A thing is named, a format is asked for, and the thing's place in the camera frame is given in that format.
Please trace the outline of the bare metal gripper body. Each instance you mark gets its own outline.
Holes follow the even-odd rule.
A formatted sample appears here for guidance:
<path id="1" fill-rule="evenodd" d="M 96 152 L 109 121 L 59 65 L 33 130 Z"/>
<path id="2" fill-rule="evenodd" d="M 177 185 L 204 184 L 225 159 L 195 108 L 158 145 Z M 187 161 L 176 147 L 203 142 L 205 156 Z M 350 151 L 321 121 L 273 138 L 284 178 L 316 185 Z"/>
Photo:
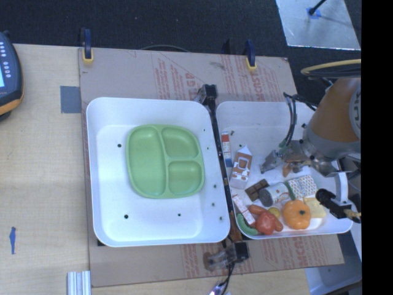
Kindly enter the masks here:
<path id="1" fill-rule="evenodd" d="M 283 177 L 293 172 L 291 168 L 291 163 L 293 162 L 301 162 L 304 164 L 304 167 L 311 167 L 325 177 L 333 177 L 341 172 L 333 165 L 337 162 L 336 159 L 326 157 L 308 140 L 292 140 L 283 149 L 281 158 L 284 162 L 282 168 Z"/>

